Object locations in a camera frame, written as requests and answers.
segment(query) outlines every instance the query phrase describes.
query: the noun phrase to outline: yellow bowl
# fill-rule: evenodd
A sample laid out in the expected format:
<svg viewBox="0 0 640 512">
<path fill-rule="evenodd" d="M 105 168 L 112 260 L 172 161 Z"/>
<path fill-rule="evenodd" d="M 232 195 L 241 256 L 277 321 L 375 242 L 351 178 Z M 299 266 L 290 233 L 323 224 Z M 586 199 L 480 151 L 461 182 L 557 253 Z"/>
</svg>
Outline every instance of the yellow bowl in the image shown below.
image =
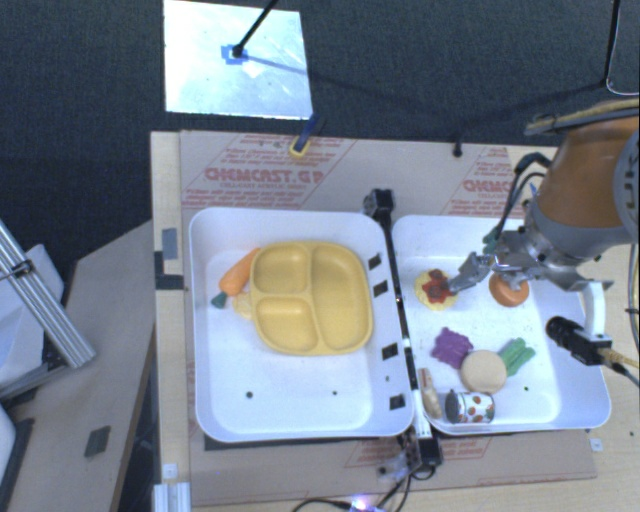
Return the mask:
<svg viewBox="0 0 640 512">
<path fill-rule="evenodd" d="M 359 258 L 328 242 L 268 245 L 251 266 L 252 318 L 271 348 L 287 354 L 346 354 L 371 337 L 367 276 Z"/>
</svg>

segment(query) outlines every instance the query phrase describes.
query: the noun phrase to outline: orange carrot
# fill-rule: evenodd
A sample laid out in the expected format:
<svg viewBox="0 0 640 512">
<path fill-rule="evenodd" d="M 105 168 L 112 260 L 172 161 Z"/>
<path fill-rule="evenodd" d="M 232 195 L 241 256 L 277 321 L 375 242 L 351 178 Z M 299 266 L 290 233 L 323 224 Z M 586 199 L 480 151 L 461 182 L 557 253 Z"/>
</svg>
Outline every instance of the orange carrot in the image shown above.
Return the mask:
<svg viewBox="0 0 640 512">
<path fill-rule="evenodd" d="M 253 261 L 253 258 L 255 258 L 256 254 L 258 254 L 259 250 L 259 247 L 253 249 L 238 261 L 238 263 L 227 270 L 218 283 L 220 290 L 229 296 L 238 295 L 242 291 L 251 275 L 251 262 Z"/>
</svg>

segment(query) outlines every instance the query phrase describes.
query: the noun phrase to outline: white tray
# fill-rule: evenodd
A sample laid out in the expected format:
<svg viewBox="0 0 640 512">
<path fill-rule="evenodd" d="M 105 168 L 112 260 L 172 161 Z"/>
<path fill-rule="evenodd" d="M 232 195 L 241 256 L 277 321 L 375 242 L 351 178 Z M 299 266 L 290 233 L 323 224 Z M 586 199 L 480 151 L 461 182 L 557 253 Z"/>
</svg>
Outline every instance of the white tray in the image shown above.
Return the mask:
<svg viewBox="0 0 640 512">
<path fill-rule="evenodd" d="M 222 274 L 255 247 L 292 240 L 341 244 L 361 259 L 372 293 L 371 339 L 339 356 L 291 356 L 270 349 L 255 326 L 230 304 L 210 300 Z M 402 347 L 384 235 L 356 213 L 211 208 L 190 224 L 196 416 L 223 442 L 393 436 L 410 425 L 414 408 Z M 376 255 L 382 263 L 368 269 Z M 397 344 L 398 355 L 382 349 Z"/>
<path fill-rule="evenodd" d="M 602 371 L 576 361 L 545 334 L 547 321 L 556 315 L 584 325 L 578 293 L 561 291 L 547 281 L 534 281 L 524 304 L 505 308 L 491 297 L 487 278 L 460 292 L 454 306 L 442 312 L 428 309 L 415 296 L 414 280 L 421 272 L 439 268 L 456 275 L 470 251 L 482 251 L 482 237 L 496 223 L 495 219 L 406 216 L 393 229 L 415 366 L 431 371 L 443 410 L 450 389 L 465 391 L 458 371 L 431 356 L 443 327 L 467 336 L 475 349 L 498 351 L 511 339 L 523 337 L 536 351 L 536 356 L 495 394 L 493 422 L 452 424 L 444 418 L 430 419 L 431 423 L 452 435 L 602 425 L 611 411 Z M 507 228 L 518 224 L 512 222 Z"/>
</svg>

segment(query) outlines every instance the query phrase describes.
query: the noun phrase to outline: dark floor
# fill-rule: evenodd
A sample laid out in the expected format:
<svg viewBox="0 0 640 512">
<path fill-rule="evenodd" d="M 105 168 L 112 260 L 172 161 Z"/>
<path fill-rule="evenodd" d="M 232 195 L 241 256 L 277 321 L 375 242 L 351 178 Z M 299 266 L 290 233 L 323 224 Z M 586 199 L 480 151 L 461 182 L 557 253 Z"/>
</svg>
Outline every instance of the dark floor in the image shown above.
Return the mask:
<svg viewBox="0 0 640 512">
<path fill-rule="evenodd" d="M 611 1 L 282 0 L 279 8 L 301 13 L 323 135 L 555 145 L 525 137 L 525 124 L 616 98 L 600 85 Z M 161 0 L 4 0 L 0 12 L 0 219 L 25 249 L 44 243 L 63 276 L 150 218 L 151 131 L 302 126 L 165 112 Z M 622 2 L 620 23 L 612 78 L 637 91 L 640 2 Z M 133 457 L 147 469 L 137 474 L 149 474 L 149 417 Z M 125 489 L 123 510 L 148 507 L 136 490 Z"/>
</svg>

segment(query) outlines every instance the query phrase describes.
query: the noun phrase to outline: toy carrot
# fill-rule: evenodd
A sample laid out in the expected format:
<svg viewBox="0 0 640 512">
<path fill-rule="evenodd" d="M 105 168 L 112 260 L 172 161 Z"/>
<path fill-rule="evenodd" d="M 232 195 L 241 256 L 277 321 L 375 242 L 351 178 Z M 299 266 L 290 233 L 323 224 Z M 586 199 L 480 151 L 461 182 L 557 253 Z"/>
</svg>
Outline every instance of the toy carrot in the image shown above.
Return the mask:
<svg viewBox="0 0 640 512">
<path fill-rule="evenodd" d="M 238 295 L 242 291 L 251 276 L 251 262 L 259 250 L 260 248 L 256 247 L 227 270 L 218 283 L 220 293 L 211 300 L 211 304 L 222 309 L 228 296 Z"/>
</svg>

